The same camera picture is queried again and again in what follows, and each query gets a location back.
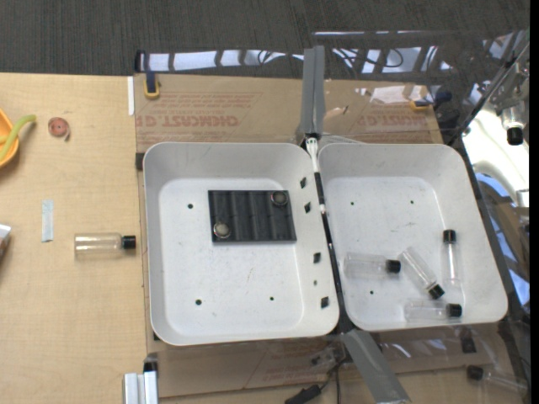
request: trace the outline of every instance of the black cap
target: black cap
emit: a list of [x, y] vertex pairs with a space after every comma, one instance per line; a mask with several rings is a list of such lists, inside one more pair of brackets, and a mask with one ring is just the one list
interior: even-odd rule
[[388, 273], [398, 274], [401, 272], [401, 263], [399, 260], [387, 260], [386, 271]]
[[456, 242], [456, 232], [452, 229], [444, 230], [444, 242], [447, 244], [453, 244]]
[[443, 294], [445, 294], [445, 290], [441, 288], [439, 284], [435, 284], [429, 289], [429, 294], [432, 297], [433, 300], [437, 300], [440, 298]]
[[520, 127], [511, 127], [507, 130], [507, 141], [509, 145], [522, 145], [522, 142], [524, 142], [524, 131]]
[[462, 306], [460, 304], [447, 304], [446, 309], [448, 317], [462, 316]]
[[468, 379], [482, 380], [484, 375], [484, 369], [476, 365], [469, 365], [466, 368], [466, 375]]
[[121, 247], [124, 249], [136, 248], [136, 237], [129, 235], [121, 238]]

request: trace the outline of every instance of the light wood surface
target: light wood surface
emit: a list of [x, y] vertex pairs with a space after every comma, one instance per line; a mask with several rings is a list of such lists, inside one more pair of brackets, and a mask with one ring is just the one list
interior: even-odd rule
[[[0, 223], [13, 228], [0, 261], [0, 403], [121, 403], [123, 374], [140, 373], [147, 356], [140, 249], [120, 259], [80, 261], [73, 237], [79, 231], [141, 235], [126, 79], [0, 73], [0, 82], [0, 108], [13, 122], [38, 117], [22, 130], [16, 159], [0, 170]], [[71, 125], [67, 142], [47, 131], [57, 116]], [[41, 242], [43, 199], [54, 200], [52, 242]], [[496, 359], [510, 367], [503, 347]], [[398, 378], [414, 403], [521, 402], [469, 385], [462, 369]], [[361, 380], [344, 380], [342, 388], [343, 404], [373, 402]], [[163, 402], [282, 403], [300, 389]], [[332, 383], [313, 404], [333, 402]]]

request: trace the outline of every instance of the orange bowl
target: orange bowl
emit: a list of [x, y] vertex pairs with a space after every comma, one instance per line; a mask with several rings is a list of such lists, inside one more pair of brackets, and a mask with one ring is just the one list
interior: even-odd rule
[[[12, 128], [13, 124], [11, 123], [7, 115], [0, 109], [0, 138], [9, 135]], [[11, 162], [11, 159], [15, 157], [18, 150], [19, 137], [17, 136], [17, 138], [15, 138], [15, 141], [9, 148], [8, 155], [0, 162], [0, 168], [6, 166], [9, 162]]]

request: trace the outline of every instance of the dark fabric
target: dark fabric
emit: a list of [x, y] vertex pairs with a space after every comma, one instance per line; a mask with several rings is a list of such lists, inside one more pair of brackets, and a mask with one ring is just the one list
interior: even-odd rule
[[137, 49], [302, 52], [315, 30], [525, 29], [531, 0], [0, 0], [0, 72], [129, 75]]

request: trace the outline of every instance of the green handle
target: green handle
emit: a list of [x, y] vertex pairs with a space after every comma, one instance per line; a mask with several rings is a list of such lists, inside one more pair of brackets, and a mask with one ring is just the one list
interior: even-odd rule
[[11, 148], [11, 145], [19, 135], [19, 132], [23, 128], [23, 125], [31, 121], [35, 121], [36, 118], [37, 117], [35, 115], [26, 115], [15, 123], [15, 125], [9, 132], [9, 135], [5, 138], [5, 144], [3, 145], [2, 150], [0, 150], [0, 162], [8, 155], [9, 148]]

